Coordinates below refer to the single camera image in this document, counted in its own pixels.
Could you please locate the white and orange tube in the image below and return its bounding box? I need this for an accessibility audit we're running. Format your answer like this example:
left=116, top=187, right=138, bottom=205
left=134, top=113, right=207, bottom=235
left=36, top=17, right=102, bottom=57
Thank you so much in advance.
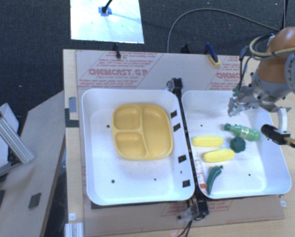
left=194, top=158, right=208, bottom=190

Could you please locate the green chili pepper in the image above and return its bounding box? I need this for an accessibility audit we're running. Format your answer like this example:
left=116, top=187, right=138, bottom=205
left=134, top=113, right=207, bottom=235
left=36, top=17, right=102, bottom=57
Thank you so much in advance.
left=206, top=165, right=224, bottom=196

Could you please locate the thin black and white rod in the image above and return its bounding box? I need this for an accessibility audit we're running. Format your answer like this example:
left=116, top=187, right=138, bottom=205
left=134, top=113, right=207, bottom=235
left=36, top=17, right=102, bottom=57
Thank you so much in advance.
left=175, top=90, right=204, bottom=203

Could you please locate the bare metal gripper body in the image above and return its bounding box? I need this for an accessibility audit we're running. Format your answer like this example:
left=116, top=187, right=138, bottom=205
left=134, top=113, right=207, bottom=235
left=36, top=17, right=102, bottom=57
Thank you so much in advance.
left=233, top=85, right=277, bottom=112

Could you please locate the yellow corn cob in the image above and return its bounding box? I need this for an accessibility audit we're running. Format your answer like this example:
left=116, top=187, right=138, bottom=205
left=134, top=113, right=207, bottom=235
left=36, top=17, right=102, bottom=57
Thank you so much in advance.
left=192, top=135, right=224, bottom=148
left=203, top=149, right=236, bottom=163

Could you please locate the brown cardboard board red print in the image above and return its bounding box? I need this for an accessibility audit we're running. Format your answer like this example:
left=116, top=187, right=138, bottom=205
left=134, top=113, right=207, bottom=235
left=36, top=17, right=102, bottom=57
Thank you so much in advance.
left=75, top=49, right=286, bottom=232

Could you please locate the green plastic bottle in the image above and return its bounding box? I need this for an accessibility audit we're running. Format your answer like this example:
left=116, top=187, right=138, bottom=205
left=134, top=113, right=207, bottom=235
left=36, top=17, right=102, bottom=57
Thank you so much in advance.
left=223, top=122, right=261, bottom=142

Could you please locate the black cylinder on white bracket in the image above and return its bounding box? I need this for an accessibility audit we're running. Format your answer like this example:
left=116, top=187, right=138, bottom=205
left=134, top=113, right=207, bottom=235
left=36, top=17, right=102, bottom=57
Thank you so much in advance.
left=260, top=107, right=292, bottom=146

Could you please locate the white plastic tray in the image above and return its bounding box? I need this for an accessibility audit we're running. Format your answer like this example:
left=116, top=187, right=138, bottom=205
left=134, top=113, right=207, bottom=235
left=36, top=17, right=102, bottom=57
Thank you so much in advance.
left=181, top=90, right=293, bottom=199
left=81, top=88, right=196, bottom=206

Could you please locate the green broccoli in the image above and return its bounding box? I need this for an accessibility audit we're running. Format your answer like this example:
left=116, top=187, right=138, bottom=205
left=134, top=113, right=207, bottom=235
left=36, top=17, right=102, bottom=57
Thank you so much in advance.
left=229, top=136, right=247, bottom=154

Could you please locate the yellow divided plate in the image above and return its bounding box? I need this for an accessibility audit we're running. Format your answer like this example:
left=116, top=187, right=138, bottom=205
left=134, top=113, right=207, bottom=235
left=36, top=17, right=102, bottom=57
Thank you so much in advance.
left=111, top=103, right=174, bottom=161

